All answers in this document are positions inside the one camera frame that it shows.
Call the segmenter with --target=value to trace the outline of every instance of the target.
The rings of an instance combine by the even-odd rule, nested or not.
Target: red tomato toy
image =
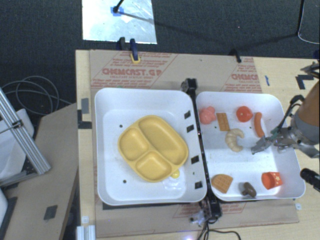
[[[240,122],[243,122],[243,123],[248,122],[253,116],[254,114],[252,113],[250,108],[248,108],[247,106],[241,106],[236,111],[236,117]]]

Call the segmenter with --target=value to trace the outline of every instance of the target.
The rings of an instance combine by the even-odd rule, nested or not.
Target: yellow divided plate
[[[142,117],[129,126],[118,139],[118,150],[148,182],[159,182],[175,173],[189,154],[181,136],[155,115]]]

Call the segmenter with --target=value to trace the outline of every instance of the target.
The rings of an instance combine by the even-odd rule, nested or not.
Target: black carpet
[[[227,55],[235,48],[241,56],[311,58],[319,49],[296,36],[301,0],[151,1],[158,44],[140,51]],[[305,0],[301,36],[313,42],[319,4]],[[75,50],[116,48],[82,40],[82,0],[0,0],[0,11],[0,86],[39,75],[75,102]],[[46,103],[40,95],[25,99],[38,109]]]

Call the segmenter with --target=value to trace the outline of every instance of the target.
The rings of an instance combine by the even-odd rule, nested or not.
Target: orange sausage
[[[259,138],[265,135],[261,127],[262,114],[260,112],[255,113],[254,116],[254,129]]]

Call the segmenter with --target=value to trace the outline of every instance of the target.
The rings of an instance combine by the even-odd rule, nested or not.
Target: brown mushroom toy
[[[242,191],[242,195],[244,196],[250,195],[253,198],[257,195],[255,188],[249,182],[245,182],[243,184],[243,187],[244,187],[244,191]]]

